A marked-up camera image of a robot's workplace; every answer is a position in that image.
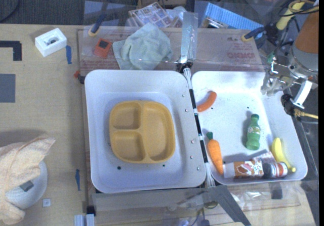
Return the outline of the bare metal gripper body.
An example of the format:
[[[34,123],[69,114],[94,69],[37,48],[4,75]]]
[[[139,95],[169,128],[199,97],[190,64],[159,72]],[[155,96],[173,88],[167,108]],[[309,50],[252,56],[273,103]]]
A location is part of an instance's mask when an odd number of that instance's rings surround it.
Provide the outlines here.
[[[318,86],[317,73],[297,63],[284,65],[272,61],[269,73],[280,81],[284,81],[287,86],[302,85],[305,81],[309,81],[311,86]]]

